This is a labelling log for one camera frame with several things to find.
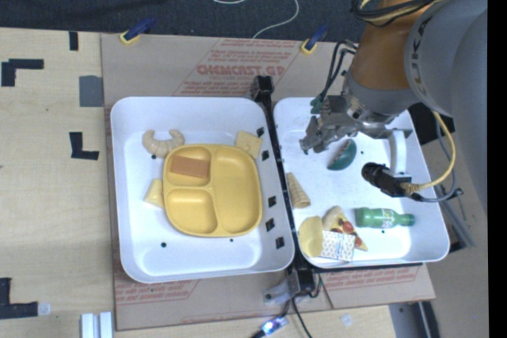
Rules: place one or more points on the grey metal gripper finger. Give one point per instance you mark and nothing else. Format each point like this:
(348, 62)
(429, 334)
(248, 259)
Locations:
(322, 143)
(308, 134)

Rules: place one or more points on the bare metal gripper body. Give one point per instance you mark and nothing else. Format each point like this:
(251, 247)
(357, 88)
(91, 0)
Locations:
(336, 116)

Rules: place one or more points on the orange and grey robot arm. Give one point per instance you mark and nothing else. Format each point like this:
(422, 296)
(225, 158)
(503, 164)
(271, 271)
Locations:
(447, 51)

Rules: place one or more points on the thin black rod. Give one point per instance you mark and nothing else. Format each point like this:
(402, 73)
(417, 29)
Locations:
(280, 162)

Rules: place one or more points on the white plastic tray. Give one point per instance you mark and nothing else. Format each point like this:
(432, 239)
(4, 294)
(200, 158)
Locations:
(198, 257)
(340, 190)

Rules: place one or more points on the beige ice cream cone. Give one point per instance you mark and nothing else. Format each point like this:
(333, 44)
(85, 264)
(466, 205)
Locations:
(298, 192)

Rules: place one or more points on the yellow cheese slice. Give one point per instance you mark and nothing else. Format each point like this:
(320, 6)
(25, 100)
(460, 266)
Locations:
(248, 141)

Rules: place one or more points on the pizza slice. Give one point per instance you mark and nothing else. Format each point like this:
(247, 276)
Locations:
(340, 221)

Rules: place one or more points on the green bottle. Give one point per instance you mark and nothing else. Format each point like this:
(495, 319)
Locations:
(376, 218)

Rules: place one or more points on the yellow round bread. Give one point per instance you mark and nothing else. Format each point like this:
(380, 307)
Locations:
(309, 235)

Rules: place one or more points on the yellow divided plate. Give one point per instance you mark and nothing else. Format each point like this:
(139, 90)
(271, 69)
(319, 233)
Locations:
(233, 194)

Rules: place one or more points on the white carton with orange pattern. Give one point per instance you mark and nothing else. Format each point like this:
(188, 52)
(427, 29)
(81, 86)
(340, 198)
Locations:
(337, 246)

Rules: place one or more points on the brown toast slice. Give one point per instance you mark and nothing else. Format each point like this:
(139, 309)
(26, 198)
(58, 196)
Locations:
(189, 166)

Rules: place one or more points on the beige croissant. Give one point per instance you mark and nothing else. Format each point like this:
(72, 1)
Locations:
(162, 146)

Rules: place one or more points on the brown cardboard board red print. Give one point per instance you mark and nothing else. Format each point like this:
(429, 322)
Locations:
(166, 67)

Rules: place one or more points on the yellow cheese wedge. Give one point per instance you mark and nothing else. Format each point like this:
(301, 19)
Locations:
(154, 194)

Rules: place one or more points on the black cylinder on white bracket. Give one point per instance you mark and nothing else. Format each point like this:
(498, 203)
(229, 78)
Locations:
(380, 176)

